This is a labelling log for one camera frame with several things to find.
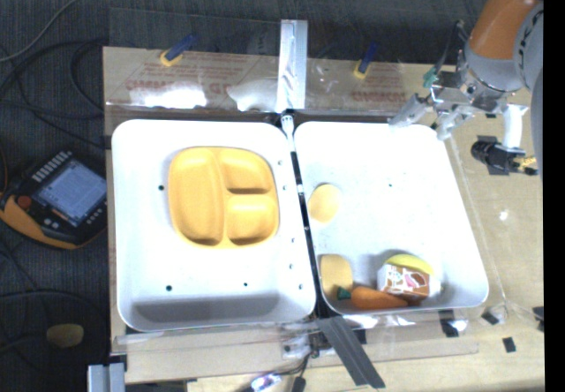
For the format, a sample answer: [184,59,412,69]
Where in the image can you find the pale yellow round biscuit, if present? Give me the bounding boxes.
[306,182,343,224]

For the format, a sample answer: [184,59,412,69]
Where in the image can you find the orange carrot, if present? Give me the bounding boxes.
[335,285,410,312]

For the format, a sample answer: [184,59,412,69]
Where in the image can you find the black cylinder on white bracket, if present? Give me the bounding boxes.
[470,104,529,176]

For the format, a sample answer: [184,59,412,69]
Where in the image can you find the olive yellow round lump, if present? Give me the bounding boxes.
[45,322,86,350]

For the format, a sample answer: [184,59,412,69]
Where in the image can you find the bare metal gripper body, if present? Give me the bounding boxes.
[426,77,513,118]

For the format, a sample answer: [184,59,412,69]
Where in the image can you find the white plastic tray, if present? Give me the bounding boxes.
[110,117,318,334]
[292,120,491,318]

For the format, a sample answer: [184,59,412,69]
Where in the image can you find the yellow banana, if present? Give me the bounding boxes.
[384,253,436,277]

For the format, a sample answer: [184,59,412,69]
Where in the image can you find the white and brown carton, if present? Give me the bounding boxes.
[375,262,432,299]

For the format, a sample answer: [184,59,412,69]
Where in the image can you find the thin black and white rod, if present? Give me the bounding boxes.
[279,113,328,321]

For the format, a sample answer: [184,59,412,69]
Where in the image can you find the brown cardboard board red print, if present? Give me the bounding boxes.
[102,45,545,385]

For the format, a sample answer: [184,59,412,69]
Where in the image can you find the yellow divided plate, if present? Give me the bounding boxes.
[167,146,281,249]

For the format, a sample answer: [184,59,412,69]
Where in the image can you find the pale yellow bread slice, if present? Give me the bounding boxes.
[319,253,355,301]

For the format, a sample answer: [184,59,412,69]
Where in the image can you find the black block with thin wires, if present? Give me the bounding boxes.
[307,328,330,358]

